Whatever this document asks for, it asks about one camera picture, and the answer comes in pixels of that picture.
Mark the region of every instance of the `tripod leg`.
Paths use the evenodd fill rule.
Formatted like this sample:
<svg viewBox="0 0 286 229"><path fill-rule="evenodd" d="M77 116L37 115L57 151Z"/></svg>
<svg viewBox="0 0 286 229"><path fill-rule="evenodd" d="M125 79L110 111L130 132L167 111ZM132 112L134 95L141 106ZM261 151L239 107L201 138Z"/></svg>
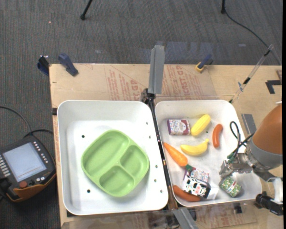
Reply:
<svg viewBox="0 0 286 229"><path fill-rule="evenodd" d="M87 11L88 11L88 9L89 9L89 7L90 7L92 1L93 1L93 0L89 0L88 4L87 4L87 6L86 6L86 8L85 8L85 10L84 10L84 13L82 13L82 15L81 15L81 19L82 19L82 20L85 20L85 19L86 19L86 13L87 13Z"/></svg>
<svg viewBox="0 0 286 229"><path fill-rule="evenodd" d="M221 13L225 13L225 0L222 1Z"/></svg>

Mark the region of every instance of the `toy carrot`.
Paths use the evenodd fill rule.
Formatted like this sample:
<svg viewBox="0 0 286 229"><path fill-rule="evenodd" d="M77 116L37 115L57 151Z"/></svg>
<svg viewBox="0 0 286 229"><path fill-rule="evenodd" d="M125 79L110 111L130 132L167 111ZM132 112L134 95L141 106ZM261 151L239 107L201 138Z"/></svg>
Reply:
<svg viewBox="0 0 286 229"><path fill-rule="evenodd" d="M179 152L174 147L170 146L168 143L163 143L163 146L168 151L172 159L180 166L186 166L187 165L187 157Z"/></svg>

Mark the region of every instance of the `orange carrot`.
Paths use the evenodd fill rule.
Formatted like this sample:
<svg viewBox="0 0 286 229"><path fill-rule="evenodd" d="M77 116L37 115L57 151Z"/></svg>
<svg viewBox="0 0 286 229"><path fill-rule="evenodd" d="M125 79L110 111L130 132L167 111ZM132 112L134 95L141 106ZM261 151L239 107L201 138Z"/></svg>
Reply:
<svg viewBox="0 0 286 229"><path fill-rule="evenodd" d="M170 146L168 143L163 143L165 149L168 151L172 159L180 166L186 166L187 165L187 157L179 152L174 147Z"/></svg>
<svg viewBox="0 0 286 229"><path fill-rule="evenodd" d="M178 196L179 198L182 198L188 202L197 202L197 201L201 200L200 197L183 191L177 185L173 185L173 191L174 191L176 196Z"/></svg>

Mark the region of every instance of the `wooden table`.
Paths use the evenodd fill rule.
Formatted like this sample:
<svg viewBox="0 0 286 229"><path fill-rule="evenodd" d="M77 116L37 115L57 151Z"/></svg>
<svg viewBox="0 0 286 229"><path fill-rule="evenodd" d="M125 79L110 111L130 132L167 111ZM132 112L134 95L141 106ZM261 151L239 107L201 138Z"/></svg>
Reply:
<svg viewBox="0 0 286 229"><path fill-rule="evenodd" d="M74 64L79 74L71 76L65 66L52 64L49 67L51 102L53 111L65 100L139 100L143 89L148 88L148 64ZM195 65L165 65L163 73L162 94L156 100L191 100L191 99L224 99L229 101L252 71L254 65L208 65L199 73ZM243 122L244 114L253 118L256 127L263 118L282 99L282 66L261 66L239 98L233 102L245 135L247 126ZM104 227L102 221L96 221L94 216L67 216L67 210L62 200L62 183L60 170L59 133L57 116L53 115L53 129L55 140L55 155L57 165L57 184L59 192L59 207L61 225L68 224L68 228L88 228L93 224L95 228ZM283 176L282 166L271 170L275 176ZM263 191L274 197L271 184L262 182ZM253 205L245 205L248 213L243 218L225 217L225 221L210 213L208 221L199 221L199 228L283 228L283 216L276 216L267 209L257 209ZM123 215L115 217L116 225L131 221L137 228L149 228L148 216Z"/></svg>

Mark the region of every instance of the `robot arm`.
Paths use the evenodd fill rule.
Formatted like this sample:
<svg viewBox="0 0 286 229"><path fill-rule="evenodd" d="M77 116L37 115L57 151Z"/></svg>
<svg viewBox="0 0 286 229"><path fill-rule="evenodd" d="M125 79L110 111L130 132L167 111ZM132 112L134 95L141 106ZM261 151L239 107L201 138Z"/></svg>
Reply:
<svg viewBox="0 0 286 229"><path fill-rule="evenodd" d="M256 201L272 213L283 215L283 178L275 177L269 170L283 163L283 108L276 106L262 121L247 144L244 153L237 153L235 159L224 160L219 175L222 179L234 172L254 172L266 182L272 182L275 198L259 194Z"/></svg>

